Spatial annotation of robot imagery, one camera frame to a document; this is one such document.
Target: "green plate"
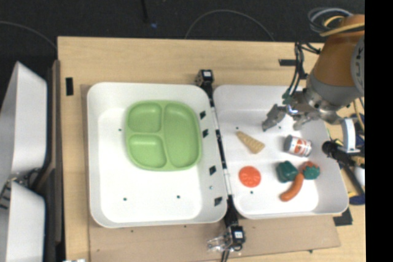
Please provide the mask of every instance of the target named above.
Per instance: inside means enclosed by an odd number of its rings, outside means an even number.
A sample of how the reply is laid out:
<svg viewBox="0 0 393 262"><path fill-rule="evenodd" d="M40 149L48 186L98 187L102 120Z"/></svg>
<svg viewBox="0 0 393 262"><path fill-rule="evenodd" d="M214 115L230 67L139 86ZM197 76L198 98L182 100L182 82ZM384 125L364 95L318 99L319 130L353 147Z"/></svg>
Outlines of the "green plate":
<svg viewBox="0 0 393 262"><path fill-rule="evenodd" d="M180 171L199 162L202 153L198 118L186 104L141 101L126 113L126 147L143 169Z"/></svg>

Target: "toy can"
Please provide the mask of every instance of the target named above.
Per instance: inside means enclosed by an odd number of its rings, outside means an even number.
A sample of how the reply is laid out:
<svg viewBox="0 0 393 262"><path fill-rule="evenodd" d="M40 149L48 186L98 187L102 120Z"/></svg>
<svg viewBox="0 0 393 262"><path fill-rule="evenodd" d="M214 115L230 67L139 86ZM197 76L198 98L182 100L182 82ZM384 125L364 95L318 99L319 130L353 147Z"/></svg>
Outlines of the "toy can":
<svg viewBox="0 0 393 262"><path fill-rule="evenodd" d="M298 156L308 156L311 153L311 150L312 143L309 140L289 135L284 141L285 152Z"/></svg>

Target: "tabletop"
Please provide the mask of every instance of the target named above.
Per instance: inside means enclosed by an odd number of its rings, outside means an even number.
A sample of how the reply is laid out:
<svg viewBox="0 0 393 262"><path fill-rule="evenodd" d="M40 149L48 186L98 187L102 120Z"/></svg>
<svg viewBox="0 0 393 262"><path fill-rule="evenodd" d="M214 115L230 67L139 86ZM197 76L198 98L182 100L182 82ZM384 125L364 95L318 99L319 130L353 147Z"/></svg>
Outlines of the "tabletop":
<svg viewBox="0 0 393 262"><path fill-rule="evenodd" d="M280 59L294 59L294 43L59 37L66 258L99 261L99 249L95 252L91 249L95 229L91 227L88 213L81 86L98 82L193 84L200 69L213 70L214 87L223 84L288 85L294 68L280 66ZM316 59L314 54L306 55L306 72L312 70ZM353 108L345 108L340 114L353 112ZM333 138L342 138L339 126L327 125L327 128ZM345 173L343 178L348 191L354 191ZM338 245L324 247L321 244L317 247L325 249L314 250L312 254L291 247L288 251L283 248L280 254L267 250L262 256L241 256L242 252L239 252L230 258L236 257L239 262L365 260L365 206L349 208L353 224L337 227ZM112 256L118 250L114 247ZM212 256L213 260L216 261L217 256Z"/></svg>

